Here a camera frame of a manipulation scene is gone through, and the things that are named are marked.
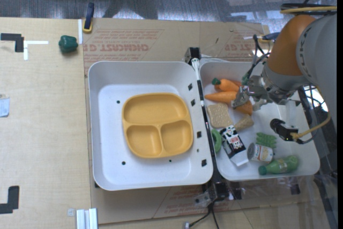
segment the green toy pepper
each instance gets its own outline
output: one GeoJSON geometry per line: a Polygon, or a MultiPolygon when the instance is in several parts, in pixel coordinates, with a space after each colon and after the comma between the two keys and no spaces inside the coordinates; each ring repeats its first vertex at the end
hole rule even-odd
{"type": "Polygon", "coordinates": [[[77,43],[76,38],[73,36],[62,35],[58,45],[61,49],[61,52],[70,53],[75,51],[79,44],[77,43]]]}

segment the black tape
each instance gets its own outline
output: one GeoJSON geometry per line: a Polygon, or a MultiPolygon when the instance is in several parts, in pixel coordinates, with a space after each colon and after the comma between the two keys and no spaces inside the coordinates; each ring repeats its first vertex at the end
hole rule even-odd
{"type": "Polygon", "coordinates": [[[0,214],[11,214],[13,209],[19,208],[19,186],[9,188],[7,203],[0,204],[0,214]]]}
{"type": "Polygon", "coordinates": [[[2,33],[0,39],[7,40],[7,41],[15,41],[16,42],[15,52],[16,53],[24,52],[24,38],[21,36],[21,34],[2,33]]]}

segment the toy bread slice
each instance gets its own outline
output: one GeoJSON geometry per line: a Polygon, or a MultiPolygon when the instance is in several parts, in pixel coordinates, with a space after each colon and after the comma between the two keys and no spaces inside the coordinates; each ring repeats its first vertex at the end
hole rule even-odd
{"type": "Polygon", "coordinates": [[[211,126],[214,128],[224,128],[233,124],[226,103],[221,102],[209,105],[207,112],[210,117],[211,126]]]}
{"type": "Polygon", "coordinates": [[[234,126],[236,131],[239,132],[245,128],[253,126],[253,120],[250,115],[245,114],[234,126]]]}

